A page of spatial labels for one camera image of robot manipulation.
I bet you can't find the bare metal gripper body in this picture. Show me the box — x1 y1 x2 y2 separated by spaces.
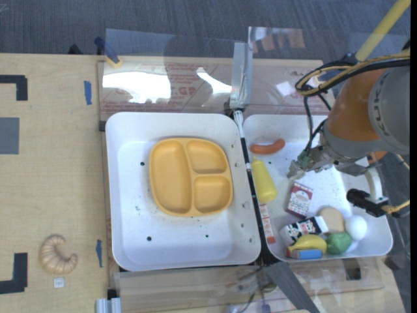
305 144 369 176

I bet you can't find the orange sausage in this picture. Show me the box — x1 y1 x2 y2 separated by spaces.
250 138 287 156

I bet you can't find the yellow mustard bottle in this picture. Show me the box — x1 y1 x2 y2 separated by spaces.
250 156 279 204

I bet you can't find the red and white carton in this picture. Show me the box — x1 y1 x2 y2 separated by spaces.
285 181 314 220

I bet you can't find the white plastic tray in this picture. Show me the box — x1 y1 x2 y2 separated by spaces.
104 111 263 273
242 113 394 263

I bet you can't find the tan croissant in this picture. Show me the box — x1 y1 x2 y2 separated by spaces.
39 233 79 276

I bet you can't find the black and white milk carton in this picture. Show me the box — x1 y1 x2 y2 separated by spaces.
279 216 330 247

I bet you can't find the yellow banana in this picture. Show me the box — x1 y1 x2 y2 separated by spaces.
288 234 328 254

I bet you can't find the white egg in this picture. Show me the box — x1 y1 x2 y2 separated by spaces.
344 215 368 242

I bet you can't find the orange and white packet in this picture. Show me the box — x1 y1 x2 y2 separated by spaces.
259 203 277 245

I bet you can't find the tan bread slice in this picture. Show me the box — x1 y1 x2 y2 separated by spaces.
316 206 346 235

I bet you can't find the yellow divided plate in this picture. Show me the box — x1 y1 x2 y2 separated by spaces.
149 137 235 218

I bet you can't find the black cylinder on white bracket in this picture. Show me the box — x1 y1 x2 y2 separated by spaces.
346 166 390 218

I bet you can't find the blue and orange box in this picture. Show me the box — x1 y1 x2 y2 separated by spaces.
285 246 323 261

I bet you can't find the green lettuce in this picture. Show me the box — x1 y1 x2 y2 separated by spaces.
325 231 354 256

